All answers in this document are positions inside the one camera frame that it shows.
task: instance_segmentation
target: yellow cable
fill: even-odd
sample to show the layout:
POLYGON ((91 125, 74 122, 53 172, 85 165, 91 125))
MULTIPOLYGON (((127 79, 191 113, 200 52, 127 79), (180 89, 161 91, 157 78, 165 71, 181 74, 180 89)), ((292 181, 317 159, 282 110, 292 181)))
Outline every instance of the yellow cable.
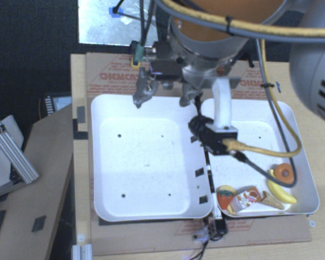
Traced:
MULTIPOLYGON (((267 82, 269 81, 268 78, 268 72, 267 72, 267 65, 266 65, 266 52, 265 52, 265 40, 260 40, 260 54, 262 57, 262 66, 263 66, 263 74, 266 78, 267 82)), ((295 131, 293 130, 293 128, 291 127, 291 125, 289 124, 289 122, 287 121, 286 117, 284 116, 271 88, 269 88, 269 93, 271 95, 271 99, 273 104, 276 107, 276 110, 279 114, 279 116, 281 117, 284 125, 286 126, 286 128, 288 129, 289 133, 292 135, 292 137, 294 138, 294 140, 297 143, 297 149, 295 149, 294 151, 291 152, 276 152, 276 151, 272 151, 272 150, 268 150, 268 149, 263 149, 263 148, 259 148, 259 147, 254 147, 254 146, 248 146, 242 142, 239 142, 235 139, 225 139, 223 140, 223 144, 227 147, 227 151, 231 151, 231 150, 235 150, 235 151, 253 151, 256 153, 261 153, 261 154, 265 154, 265 155, 270 155, 270 156, 274 156, 274 157, 282 157, 282 158, 290 158, 293 157, 297 154, 300 153, 301 149, 302 149, 302 143, 298 137, 298 135, 295 133, 295 131)))
MULTIPOLYGON (((199 20, 227 25, 228 22, 224 16, 216 16, 206 12, 193 10, 177 4, 172 0, 161 0, 166 6, 172 10, 184 15, 195 17, 199 20)), ((277 35, 277 36, 295 36, 295 37, 320 37, 325 38, 325 28, 301 28, 301 27, 279 27, 272 25, 256 24, 240 20, 231 20, 231 27, 243 29, 261 34, 277 35)))

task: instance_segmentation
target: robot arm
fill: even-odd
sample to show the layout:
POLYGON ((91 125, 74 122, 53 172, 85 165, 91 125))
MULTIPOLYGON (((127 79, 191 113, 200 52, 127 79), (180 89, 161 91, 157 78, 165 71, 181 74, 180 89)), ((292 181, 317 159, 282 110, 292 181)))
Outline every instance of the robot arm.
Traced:
MULTIPOLYGON (((305 105, 325 119, 325 38, 263 35, 249 30, 244 32, 232 26, 235 19, 272 24, 285 11, 297 9, 303 12, 307 10, 301 24, 303 27, 325 28, 325 0, 175 0, 194 12, 227 16, 227 25, 223 26, 205 19, 197 20, 172 9, 165 0, 154 1, 171 14, 170 27, 167 42, 155 43, 153 49, 145 51, 144 58, 150 61, 151 68, 145 74, 140 72, 141 86, 144 82, 147 86, 154 82, 156 89, 156 83, 160 82, 164 87, 171 88, 173 81, 182 82, 180 105, 186 106, 200 96, 204 88, 212 88, 219 77, 229 73, 248 37, 300 42, 291 53, 292 81, 305 105)), ((152 95, 152 91, 147 94, 145 88, 138 88, 134 103, 139 107, 152 95)))

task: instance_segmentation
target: toy banana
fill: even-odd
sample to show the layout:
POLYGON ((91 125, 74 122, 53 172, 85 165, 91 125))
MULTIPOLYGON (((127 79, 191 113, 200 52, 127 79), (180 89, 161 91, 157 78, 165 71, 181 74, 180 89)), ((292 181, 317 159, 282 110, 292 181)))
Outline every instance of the toy banana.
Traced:
MULTIPOLYGON (((270 172, 270 175, 274 176, 273 170, 269 170, 269 172, 270 172)), ((268 185, 271 193, 281 202, 288 203, 288 204, 293 204, 293 203, 297 202, 295 197, 293 197, 292 195, 285 192, 285 190, 283 190, 282 187, 280 187, 277 183, 274 183, 273 181, 268 180, 267 185, 268 185)))

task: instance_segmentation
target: black connector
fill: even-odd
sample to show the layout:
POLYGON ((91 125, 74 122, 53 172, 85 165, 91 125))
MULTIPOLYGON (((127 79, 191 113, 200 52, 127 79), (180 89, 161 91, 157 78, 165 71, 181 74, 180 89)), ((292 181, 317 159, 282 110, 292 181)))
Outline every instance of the black connector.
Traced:
POLYGON ((137 42, 137 41, 132 41, 130 43, 129 50, 128 50, 129 54, 135 55, 136 47, 137 47, 138 44, 139 44, 139 42, 137 42))
POLYGON ((216 241, 222 239, 225 234, 227 234, 228 226, 227 226, 226 220, 224 218, 216 219, 214 221, 214 223, 216 224, 216 234, 210 240, 213 242, 216 242, 216 241))
POLYGON ((236 151, 236 153, 233 155, 234 158, 236 158, 240 162, 246 162, 248 160, 247 156, 244 155, 244 153, 240 151, 236 151))
POLYGON ((203 115, 195 116, 188 124, 194 137, 199 140, 204 148, 213 155, 228 155, 227 147, 223 145, 224 139, 237 139, 237 131, 214 132, 207 127, 213 120, 203 115))

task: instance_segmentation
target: white bracket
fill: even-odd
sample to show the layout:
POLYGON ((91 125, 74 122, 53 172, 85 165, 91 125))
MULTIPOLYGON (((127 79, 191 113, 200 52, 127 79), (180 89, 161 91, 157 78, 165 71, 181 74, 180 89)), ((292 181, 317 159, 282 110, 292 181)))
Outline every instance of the white bracket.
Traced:
POLYGON ((73 245, 72 260, 93 260, 93 246, 91 244, 73 245))
MULTIPOLYGON (((210 165, 207 165, 207 172, 208 171, 210 171, 212 173, 210 165)), ((212 214, 213 214, 214 219, 223 219, 222 212, 218 206, 218 199, 217 199, 216 192, 212 193, 212 214)))
POLYGON ((214 122, 207 124, 214 132, 231 128, 231 88, 228 77, 219 77, 212 86, 214 97, 214 122))

